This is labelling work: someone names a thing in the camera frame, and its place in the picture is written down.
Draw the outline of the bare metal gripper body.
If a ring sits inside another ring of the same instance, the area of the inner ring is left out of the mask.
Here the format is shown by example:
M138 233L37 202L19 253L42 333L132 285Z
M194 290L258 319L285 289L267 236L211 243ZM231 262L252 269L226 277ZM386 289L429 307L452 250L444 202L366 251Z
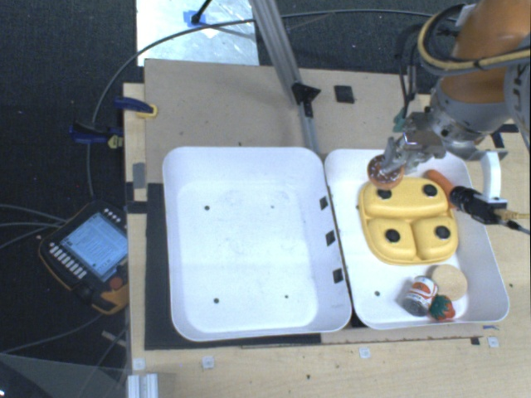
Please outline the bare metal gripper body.
M445 112L413 112L404 124L407 150L416 150L443 158L452 153L462 159L473 159L481 135L459 124Z

